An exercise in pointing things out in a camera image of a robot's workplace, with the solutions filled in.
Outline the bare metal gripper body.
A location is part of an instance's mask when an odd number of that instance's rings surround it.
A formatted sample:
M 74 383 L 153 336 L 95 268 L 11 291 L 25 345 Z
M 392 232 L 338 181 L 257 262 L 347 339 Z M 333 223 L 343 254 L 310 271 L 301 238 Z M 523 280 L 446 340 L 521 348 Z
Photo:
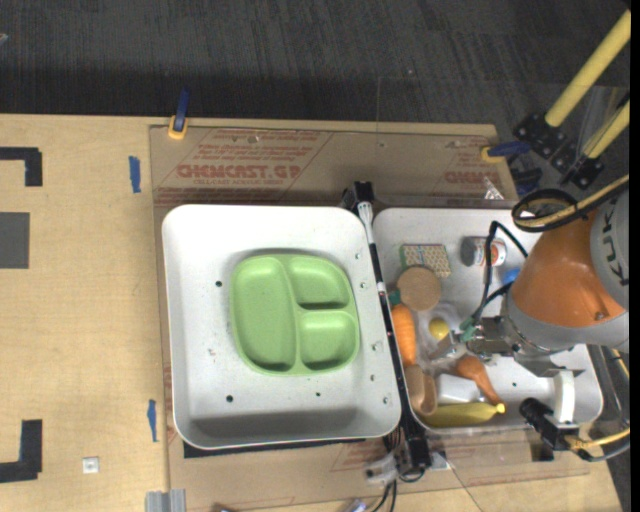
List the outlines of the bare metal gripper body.
M 466 351 L 482 361 L 498 356 L 513 357 L 523 348 L 519 334 L 506 315 L 468 317 L 459 330 L 459 340 Z

